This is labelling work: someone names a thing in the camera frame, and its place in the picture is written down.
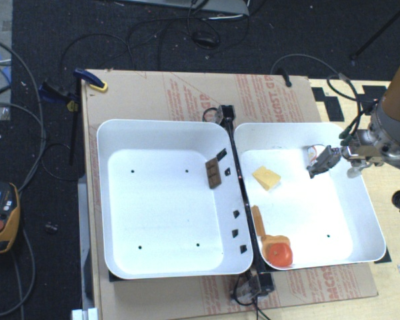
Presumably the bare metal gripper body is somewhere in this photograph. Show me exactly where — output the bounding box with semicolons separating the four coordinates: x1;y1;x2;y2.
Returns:
341;128;400;172

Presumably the brown cardboard board red print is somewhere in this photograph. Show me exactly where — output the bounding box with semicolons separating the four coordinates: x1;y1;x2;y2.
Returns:
81;68;379;320

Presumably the red tomato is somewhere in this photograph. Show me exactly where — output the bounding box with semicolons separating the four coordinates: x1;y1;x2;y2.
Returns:
264;242;294;269

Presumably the yellow cheese wedge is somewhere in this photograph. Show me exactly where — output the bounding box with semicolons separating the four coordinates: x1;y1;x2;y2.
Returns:
251;165;282;192

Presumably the tan toy spatula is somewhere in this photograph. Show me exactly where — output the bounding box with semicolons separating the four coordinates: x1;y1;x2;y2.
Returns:
251;205;292;247

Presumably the small white packet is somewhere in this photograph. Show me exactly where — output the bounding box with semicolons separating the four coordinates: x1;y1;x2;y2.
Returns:
306;143;326;165

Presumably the black block with thin wires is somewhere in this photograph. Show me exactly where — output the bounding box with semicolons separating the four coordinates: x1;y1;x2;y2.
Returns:
215;104;236;126
232;269;276;305

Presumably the white plastic tray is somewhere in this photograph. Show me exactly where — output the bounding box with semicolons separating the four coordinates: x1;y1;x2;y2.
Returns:
233;121;387;271
96;118;255;281

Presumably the thin black rod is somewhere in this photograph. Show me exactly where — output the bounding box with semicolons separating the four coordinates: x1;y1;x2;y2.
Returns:
223;117;267;277

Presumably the brown chocolate bar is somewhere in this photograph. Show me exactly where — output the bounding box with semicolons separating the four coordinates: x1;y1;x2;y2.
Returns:
205;157;223;190

